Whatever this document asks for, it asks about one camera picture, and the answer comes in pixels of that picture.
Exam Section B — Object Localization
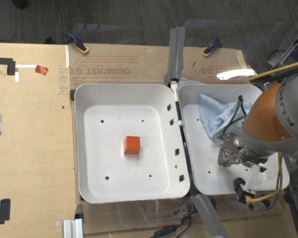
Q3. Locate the brown cardboard board red print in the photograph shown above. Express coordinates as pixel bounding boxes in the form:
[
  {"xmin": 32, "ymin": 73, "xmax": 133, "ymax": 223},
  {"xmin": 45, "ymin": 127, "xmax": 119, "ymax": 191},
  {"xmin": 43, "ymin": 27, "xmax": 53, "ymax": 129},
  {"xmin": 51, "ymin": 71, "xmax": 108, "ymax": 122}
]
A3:
[{"xmin": 69, "ymin": 43, "xmax": 298, "ymax": 235}]

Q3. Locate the light blue cloth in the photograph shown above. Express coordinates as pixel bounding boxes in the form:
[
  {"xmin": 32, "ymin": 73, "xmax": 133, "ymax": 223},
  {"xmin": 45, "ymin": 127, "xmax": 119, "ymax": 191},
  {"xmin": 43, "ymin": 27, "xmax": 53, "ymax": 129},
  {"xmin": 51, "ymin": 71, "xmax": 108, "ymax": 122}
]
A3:
[{"xmin": 198, "ymin": 93, "xmax": 254, "ymax": 146}]

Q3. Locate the black cylinder on white bracket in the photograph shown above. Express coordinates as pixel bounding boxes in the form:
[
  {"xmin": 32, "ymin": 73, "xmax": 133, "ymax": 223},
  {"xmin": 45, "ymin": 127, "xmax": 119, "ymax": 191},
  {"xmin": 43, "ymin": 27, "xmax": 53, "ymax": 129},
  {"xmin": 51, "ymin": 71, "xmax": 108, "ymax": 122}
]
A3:
[{"xmin": 232, "ymin": 161, "xmax": 267, "ymax": 205}]

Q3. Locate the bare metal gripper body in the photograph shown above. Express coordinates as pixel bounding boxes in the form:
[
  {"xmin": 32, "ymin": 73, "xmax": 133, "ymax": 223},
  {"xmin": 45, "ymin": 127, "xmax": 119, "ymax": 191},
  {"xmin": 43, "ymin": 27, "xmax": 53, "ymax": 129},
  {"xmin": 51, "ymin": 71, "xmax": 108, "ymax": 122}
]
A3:
[{"xmin": 220, "ymin": 132, "xmax": 247, "ymax": 160}]

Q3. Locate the orange cube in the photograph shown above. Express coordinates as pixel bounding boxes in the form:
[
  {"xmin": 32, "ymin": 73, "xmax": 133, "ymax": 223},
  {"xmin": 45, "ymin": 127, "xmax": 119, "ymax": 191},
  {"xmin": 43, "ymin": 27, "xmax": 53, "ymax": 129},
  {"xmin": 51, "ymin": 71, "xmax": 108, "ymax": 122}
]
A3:
[{"xmin": 123, "ymin": 135, "xmax": 141, "ymax": 155}]

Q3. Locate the white plastic tray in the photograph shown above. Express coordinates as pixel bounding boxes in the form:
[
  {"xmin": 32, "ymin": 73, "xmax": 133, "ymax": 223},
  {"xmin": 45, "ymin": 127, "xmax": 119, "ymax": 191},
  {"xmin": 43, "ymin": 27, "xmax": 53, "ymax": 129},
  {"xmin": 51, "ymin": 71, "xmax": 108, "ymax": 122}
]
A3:
[
  {"xmin": 177, "ymin": 84, "xmax": 291, "ymax": 196},
  {"xmin": 74, "ymin": 83, "xmax": 191, "ymax": 205}
]

